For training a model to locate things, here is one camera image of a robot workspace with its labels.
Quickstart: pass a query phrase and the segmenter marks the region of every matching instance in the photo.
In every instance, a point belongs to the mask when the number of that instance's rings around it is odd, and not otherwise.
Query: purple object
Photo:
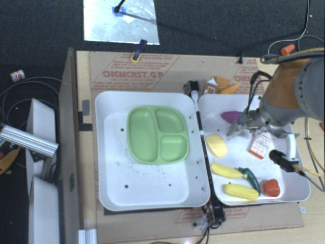
[[[241,112],[240,111],[228,111],[221,114],[221,117],[228,123],[232,124],[235,121],[240,121]]]

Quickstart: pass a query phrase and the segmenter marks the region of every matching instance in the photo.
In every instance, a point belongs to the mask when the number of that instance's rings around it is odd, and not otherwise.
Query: white tray
[[[271,138],[271,142],[262,160],[248,152],[252,140],[252,135],[248,131],[244,131],[241,135],[227,140],[226,134],[231,124],[226,122],[220,115],[226,111],[243,111],[247,106],[247,102],[247,95],[203,95],[199,99],[199,109],[205,136],[211,134],[220,135],[224,139],[228,149],[227,154],[220,159],[215,157],[208,150],[209,162],[210,164],[220,163],[231,168],[248,167],[260,182],[261,189],[263,182],[266,180],[272,178],[277,179],[281,193],[278,197],[268,197],[261,193],[261,195],[253,201],[235,198],[226,195],[222,190],[223,186],[231,182],[251,187],[248,180],[244,178],[232,179],[212,174],[216,196],[222,203],[231,206],[306,200],[310,195],[308,180],[294,172],[287,173],[283,171],[269,158],[269,152],[273,149],[286,153],[285,139],[277,139],[271,134],[265,133],[267,137]],[[259,100],[256,96],[251,103],[250,109],[256,109],[258,105]],[[285,127],[285,129],[288,132],[292,131],[290,125]],[[301,158],[297,147],[296,159],[298,159],[301,164]]]
[[[185,118],[188,156],[173,164],[137,162],[128,150],[128,113],[139,106],[166,106]],[[176,93],[105,91],[95,101],[99,196],[113,211],[197,207],[210,198],[204,153],[192,99]]]

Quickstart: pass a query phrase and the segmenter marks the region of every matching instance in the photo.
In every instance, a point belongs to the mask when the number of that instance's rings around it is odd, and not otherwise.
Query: orange cap
[[[290,53],[292,53],[295,49],[295,45],[294,44],[289,44],[285,47],[283,47],[281,50],[280,50],[280,53],[282,56],[285,56],[285,55],[288,55]]]

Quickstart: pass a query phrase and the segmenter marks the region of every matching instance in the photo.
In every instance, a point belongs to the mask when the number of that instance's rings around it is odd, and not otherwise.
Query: black floor
[[[149,53],[260,57],[277,40],[294,39],[304,27],[307,0],[154,0],[160,45]],[[324,39],[325,0],[311,0],[308,34]],[[277,52],[286,44],[272,48]],[[323,46],[305,39],[304,48]],[[9,73],[60,78],[68,47],[76,50],[134,51],[136,45],[83,40],[83,0],[0,0],[0,94]],[[21,86],[8,95],[5,110],[39,97],[56,103],[43,86]],[[12,111],[20,126],[28,104]],[[24,164],[24,155],[18,162]],[[28,198],[25,170],[15,163],[0,176],[0,243],[27,243]]]

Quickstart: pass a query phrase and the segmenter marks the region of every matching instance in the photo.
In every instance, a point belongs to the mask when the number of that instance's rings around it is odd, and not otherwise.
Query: red tomato
[[[280,187],[276,179],[270,179],[263,184],[263,190],[266,195],[277,197],[280,194]]]

